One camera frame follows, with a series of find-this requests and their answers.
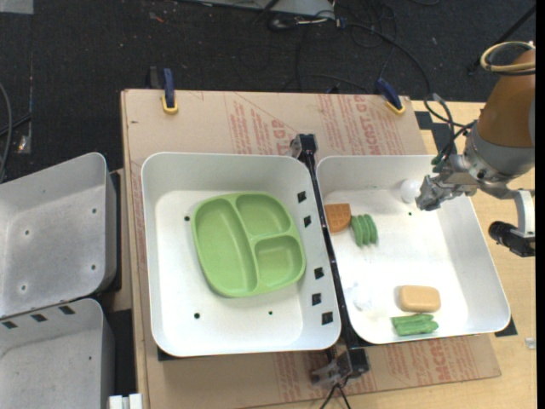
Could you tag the white egg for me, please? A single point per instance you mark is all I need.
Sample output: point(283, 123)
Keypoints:
point(409, 189)

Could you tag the green ribbed lettuce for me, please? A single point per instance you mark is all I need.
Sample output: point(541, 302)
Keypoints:
point(364, 230)

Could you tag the green divided plate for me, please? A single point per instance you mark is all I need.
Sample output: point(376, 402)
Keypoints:
point(244, 245)

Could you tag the thin black rod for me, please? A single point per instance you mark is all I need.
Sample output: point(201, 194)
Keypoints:
point(328, 237)

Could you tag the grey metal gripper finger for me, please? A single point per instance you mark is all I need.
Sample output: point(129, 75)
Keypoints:
point(437, 199)
point(422, 194)

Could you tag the green pea pod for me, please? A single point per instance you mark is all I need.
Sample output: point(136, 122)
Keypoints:
point(414, 325)

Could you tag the black cylinder on white bracket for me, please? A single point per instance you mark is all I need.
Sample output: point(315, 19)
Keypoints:
point(517, 232)

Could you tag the orange waffle piece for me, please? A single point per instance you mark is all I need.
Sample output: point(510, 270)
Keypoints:
point(338, 217)

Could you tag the brown cardboard board red print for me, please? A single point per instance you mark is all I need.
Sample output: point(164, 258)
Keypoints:
point(255, 117)

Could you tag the white plastic tray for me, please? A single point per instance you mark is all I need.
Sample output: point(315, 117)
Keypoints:
point(51, 237)
point(51, 356)
point(426, 262)
point(179, 330)

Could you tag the tan bread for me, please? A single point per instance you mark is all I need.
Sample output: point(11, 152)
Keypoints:
point(419, 298)

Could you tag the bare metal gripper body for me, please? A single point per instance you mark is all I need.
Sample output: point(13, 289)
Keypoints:
point(457, 178)

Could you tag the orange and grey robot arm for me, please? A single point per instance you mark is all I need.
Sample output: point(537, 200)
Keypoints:
point(508, 113)

